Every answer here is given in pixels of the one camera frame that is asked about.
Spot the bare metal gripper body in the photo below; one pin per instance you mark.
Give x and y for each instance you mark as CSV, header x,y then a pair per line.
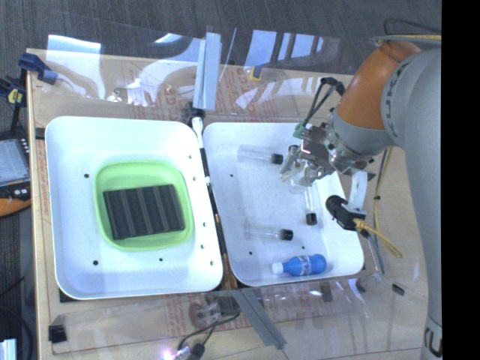
x,y
318,148

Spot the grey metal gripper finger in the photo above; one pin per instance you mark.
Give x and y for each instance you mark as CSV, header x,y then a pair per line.
x,y
289,160
311,171

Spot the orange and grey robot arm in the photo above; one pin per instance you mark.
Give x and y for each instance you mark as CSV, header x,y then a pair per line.
x,y
416,133

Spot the clear plastic bottle black cap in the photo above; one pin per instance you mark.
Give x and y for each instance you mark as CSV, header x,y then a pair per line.
x,y
266,231
310,208
258,154

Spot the white plastic tray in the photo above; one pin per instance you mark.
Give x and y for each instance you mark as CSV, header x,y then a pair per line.
x,y
258,197
75,201

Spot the blue bottle white cap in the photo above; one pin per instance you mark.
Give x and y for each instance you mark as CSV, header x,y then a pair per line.
x,y
303,264

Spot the brown cardboard board red print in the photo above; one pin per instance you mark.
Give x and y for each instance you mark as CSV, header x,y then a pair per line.
x,y
262,306

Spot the black ribbed rectangular block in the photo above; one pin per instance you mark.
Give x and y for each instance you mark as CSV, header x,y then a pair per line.
x,y
144,211

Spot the green bowl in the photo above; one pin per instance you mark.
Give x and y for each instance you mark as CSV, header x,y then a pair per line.
x,y
112,171

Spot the black cylinder on white bracket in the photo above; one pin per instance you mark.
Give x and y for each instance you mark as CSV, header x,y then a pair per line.
x,y
350,216

